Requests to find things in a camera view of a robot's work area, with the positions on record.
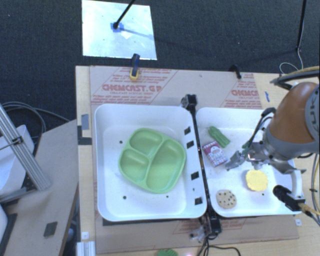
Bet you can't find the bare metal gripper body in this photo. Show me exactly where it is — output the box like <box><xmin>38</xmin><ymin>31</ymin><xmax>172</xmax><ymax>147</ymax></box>
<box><xmin>246</xmin><ymin>141</ymin><xmax>278</xmax><ymax>171</ymax></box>

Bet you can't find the red and white carton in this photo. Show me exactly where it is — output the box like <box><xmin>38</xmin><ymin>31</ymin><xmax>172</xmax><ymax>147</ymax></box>
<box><xmin>201</xmin><ymin>140</ymin><xmax>228</xmax><ymax>168</ymax></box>

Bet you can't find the yellow round biscuit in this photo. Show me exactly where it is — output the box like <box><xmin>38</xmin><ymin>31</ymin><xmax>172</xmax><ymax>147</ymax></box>
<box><xmin>245</xmin><ymin>169</ymin><xmax>269</xmax><ymax>192</ymax></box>

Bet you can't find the green ridged toy vegetable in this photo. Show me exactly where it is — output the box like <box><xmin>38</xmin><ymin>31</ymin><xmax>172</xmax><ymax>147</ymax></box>
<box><xmin>208</xmin><ymin>125</ymin><xmax>231</xmax><ymax>149</ymax></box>

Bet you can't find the tan chocolate chip biscuit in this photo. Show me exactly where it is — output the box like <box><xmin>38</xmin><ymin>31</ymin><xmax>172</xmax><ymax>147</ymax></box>
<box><xmin>215</xmin><ymin>189</ymin><xmax>238</xmax><ymax>210</ymax></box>

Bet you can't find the thin black rod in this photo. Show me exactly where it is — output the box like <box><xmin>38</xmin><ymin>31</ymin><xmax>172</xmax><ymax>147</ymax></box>
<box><xmin>188</xmin><ymin>104</ymin><xmax>218</xmax><ymax>227</ymax></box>

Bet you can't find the white plastic tray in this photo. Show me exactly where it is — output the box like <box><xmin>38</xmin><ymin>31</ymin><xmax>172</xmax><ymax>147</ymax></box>
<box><xmin>94</xmin><ymin>103</ymin><xmax>208</xmax><ymax>222</ymax></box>
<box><xmin>195</xmin><ymin>107</ymin><xmax>305</xmax><ymax>218</ymax></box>

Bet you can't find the brown cardboard board red print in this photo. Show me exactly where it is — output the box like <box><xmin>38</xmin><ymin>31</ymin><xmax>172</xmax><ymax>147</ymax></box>
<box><xmin>89</xmin><ymin>65</ymin><xmax>300</xmax><ymax>255</ymax></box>

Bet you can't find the green divided plate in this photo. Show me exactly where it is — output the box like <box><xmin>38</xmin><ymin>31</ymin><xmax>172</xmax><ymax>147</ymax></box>
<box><xmin>118</xmin><ymin>127</ymin><xmax>187</xmax><ymax>195</ymax></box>

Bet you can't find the dark green ridged toy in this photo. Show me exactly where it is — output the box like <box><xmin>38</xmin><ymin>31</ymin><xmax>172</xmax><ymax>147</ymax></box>
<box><xmin>156</xmin><ymin>248</ymin><xmax>179</xmax><ymax>256</ymax></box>

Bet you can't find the black cylinder on white bracket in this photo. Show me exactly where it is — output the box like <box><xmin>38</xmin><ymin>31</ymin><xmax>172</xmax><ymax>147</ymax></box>
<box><xmin>272</xmin><ymin>166</ymin><xmax>307</xmax><ymax>213</ymax></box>

